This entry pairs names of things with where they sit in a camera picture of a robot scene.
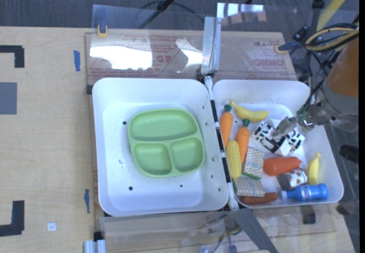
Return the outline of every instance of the orange carrot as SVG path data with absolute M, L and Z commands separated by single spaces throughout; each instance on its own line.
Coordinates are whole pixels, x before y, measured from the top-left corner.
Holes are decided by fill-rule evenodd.
M 247 148 L 249 147 L 250 130 L 247 128 L 250 124 L 249 119 L 243 119 L 243 126 L 239 128 L 237 132 L 237 142 L 240 147 L 241 163 L 245 162 Z
M 233 115 L 230 112 L 231 109 L 232 109 L 231 105 L 229 104 L 224 105 L 225 112 L 222 114 L 221 119 L 219 121 L 224 148 L 227 146 L 228 139 L 230 136 L 230 131 L 232 130 L 232 125 L 233 125 Z

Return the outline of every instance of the brown sausage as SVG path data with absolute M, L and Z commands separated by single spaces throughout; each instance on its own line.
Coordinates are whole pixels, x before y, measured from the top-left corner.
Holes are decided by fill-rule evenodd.
M 275 201 L 278 199 L 278 194 L 275 192 L 265 193 L 263 197 L 255 197 L 255 196 L 242 196 L 241 201 L 247 205 L 254 205 L 256 203 L 266 203 Z

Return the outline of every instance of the gray square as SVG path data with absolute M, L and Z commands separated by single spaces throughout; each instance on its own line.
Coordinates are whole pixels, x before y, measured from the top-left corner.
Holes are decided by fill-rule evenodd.
M 0 82 L 0 115 L 17 114 L 18 83 Z

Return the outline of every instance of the white plastic tray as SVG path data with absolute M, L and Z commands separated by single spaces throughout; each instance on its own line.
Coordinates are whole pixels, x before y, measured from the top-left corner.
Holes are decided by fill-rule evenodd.
M 304 104 L 310 93 L 309 87 L 298 81 L 276 81 L 276 80 L 220 80 L 213 86 L 213 96 L 216 102 L 218 118 L 224 111 L 224 105 L 232 100 L 236 104 L 242 105 L 252 110 L 268 110 L 268 119 L 282 120 L 284 117 L 292 117 L 296 111 Z M 242 120 L 235 117 L 231 132 L 231 140 L 242 126 Z M 250 123 L 251 132 L 259 123 Z M 328 188 L 328 198 L 300 202 L 292 199 L 278 200 L 265 204 L 246 205 L 251 208 L 280 207 L 309 205 L 315 203 L 338 202 L 343 196 L 343 184 L 329 144 L 326 131 L 323 126 L 316 126 L 313 130 L 303 133 L 301 128 L 297 128 L 305 136 L 303 144 L 288 156 L 298 157 L 302 163 L 301 168 L 306 169 L 310 160 L 320 153 L 319 158 L 319 182 L 325 183 Z M 249 147 L 265 152 L 265 158 L 273 157 L 270 151 L 262 145 L 250 139 Z M 280 195 L 281 187 L 275 176 L 268 176 L 265 173 L 261 178 L 261 183 L 266 192 L 276 192 Z
M 99 202 L 109 215 L 128 216 L 224 207 L 228 188 L 208 91 L 196 80 L 105 78 L 92 89 Z M 183 176 L 152 178 L 138 170 L 129 147 L 128 121 L 155 108 L 184 108 L 201 129 L 206 159 Z

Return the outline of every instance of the yellow corn cob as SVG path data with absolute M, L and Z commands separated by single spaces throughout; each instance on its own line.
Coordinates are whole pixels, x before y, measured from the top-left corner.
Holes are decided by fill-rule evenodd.
M 242 163 L 240 147 L 237 141 L 229 141 L 226 147 L 226 156 L 229 173 L 232 178 L 238 178 L 241 175 Z

